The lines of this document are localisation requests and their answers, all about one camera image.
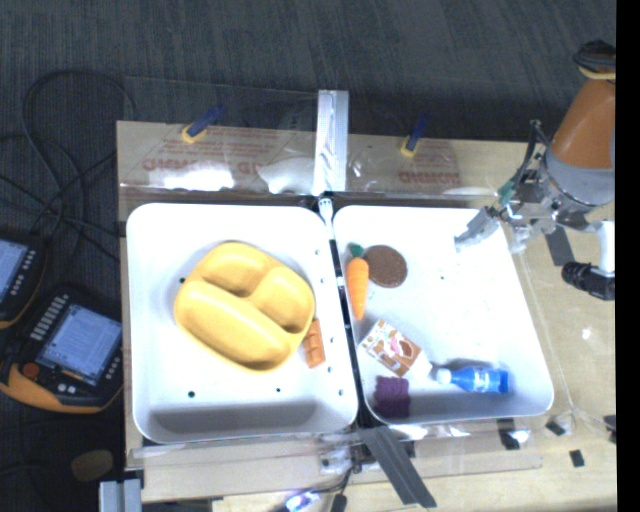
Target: orange and black device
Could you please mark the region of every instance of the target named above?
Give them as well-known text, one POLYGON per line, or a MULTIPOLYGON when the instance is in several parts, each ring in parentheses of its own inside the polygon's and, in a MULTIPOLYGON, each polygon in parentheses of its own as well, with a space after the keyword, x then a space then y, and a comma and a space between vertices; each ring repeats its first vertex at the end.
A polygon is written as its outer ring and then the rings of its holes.
POLYGON ((119 309, 73 286, 32 308, 7 341, 0 390, 40 409, 95 413, 122 389, 119 309))
POLYGON ((47 263, 47 245, 22 233, 0 233, 0 329, 14 324, 33 300, 47 263))

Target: brown cookie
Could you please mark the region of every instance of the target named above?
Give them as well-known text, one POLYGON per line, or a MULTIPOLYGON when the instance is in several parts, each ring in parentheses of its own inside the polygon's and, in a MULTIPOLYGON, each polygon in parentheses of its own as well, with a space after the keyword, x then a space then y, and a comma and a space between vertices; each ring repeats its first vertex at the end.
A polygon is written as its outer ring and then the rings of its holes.
POLYGON ((407 278, 407 261, 388 245, 374 245, 364 254, 369 263, 369 279, 379 286, 395 288, 407 278))

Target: white tray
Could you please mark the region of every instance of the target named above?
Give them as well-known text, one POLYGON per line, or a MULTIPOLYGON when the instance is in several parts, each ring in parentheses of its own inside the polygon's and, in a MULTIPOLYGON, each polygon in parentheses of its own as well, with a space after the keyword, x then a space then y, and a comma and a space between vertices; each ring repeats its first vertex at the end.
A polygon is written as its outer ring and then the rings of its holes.
POLYGON ((133 418, 158 443, 337 432, 358 399, 326 230, 299 207, 147 204, 127 222, 133 418), (257 246, 298 271, 316 297, 326 363, 303 348, 279 369, 249 374, 216 358, 176 325, 173 301, 215 245, 257 246))
MULTIPOLYGON (((420 345, 437 368, 454 360, 480 361, 510 373, 506 395, 467 393, 441 385, 416 365, 409 380, 410 414, 387 423, 435 423, 543 414, 553 402, 553 384, 502 229, 457 253, 453 237, 477 213, 470 209, 347 206, 334 217, 343 269, 348 244, 385 244, 407 260, 398 288, 369 282, 362 321, 352 320, 359 343, 378 319, 420 345)), ((394 374, 357 351, 367 405, 373 411, 376 376, 394 374)))

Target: display screen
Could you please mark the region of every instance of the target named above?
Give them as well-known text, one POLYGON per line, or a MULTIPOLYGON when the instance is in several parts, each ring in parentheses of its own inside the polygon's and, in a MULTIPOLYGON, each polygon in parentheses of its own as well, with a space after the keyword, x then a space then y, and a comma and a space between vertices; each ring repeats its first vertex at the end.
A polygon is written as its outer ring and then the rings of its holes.
POLYGON ((120 322, 72 304, 36 362, 59 366, 95 386, 121 339, 120 322))
POLYGON ((28 247, 0 238, 0 302, 9 293, 28 247))

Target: wooden surface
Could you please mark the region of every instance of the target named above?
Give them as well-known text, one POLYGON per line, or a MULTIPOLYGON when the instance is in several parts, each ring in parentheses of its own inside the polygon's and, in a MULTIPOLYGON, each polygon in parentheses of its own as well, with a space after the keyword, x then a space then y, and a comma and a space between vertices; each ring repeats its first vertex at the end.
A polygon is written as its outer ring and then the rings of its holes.
MULTIPOLYGON (((130 169, 140 155, 135 151, 135 138, 121 129, 118 144, 119 168, 130 169)), ((463 186, 492 190, 513 174, 525 149, 519 143, 451 144, 463 186)), ((134 204, 121 199, 121 220, 126 220, 134 204)), ((613 211, 610 205, 598 215, 612 218, 613 211)), ((571 234, 570 239, 578 261, 597 263, 595 235, 571 234)), ((124 244, 122 256, 126 324, 124 244)), ((485 451, 469 449, 466 457, 460 453, 452 457, 431 453, 433 444, 425 443, 420 448, 424 452, 418 464, 421 474, 426 475, 427 487, 442 511, 615 510, 616 445, 609 440, 602 422, 604 415, 615 414, 614 303, 599 301, 565 285, 543 237, 533 240, 514 259, 554 381, 556 401, 551 414, 565 421, 567 432, 561 436, 552 433, 544 428, 546 418, 541 418, 540 423, 533 422, 526 449, 507 451, 484 444, 485 451), (574 467, 570 455, 577 450, 584 459, 580 467, 574 467)), ((125 363, 130 365, 128 347, 127 334, 125 363)), ((177 450, 164 456, 140 450, 142 437, 131 416, 130 366, 125 368, 126 442, 132 467, 144 468, 144 502, 224 496, 211 503, 213 510, 268 512, 281 506, 296 489, 335 483, 335 477, 321 475, 318 457, 307 441, 226 451, 177 450)), ((347 510, 352 512, 407 508, 380 471, 353 475, 345 494, 347 510)), ((324 499, 308 510, 329 509, 330 499, 324 499)))

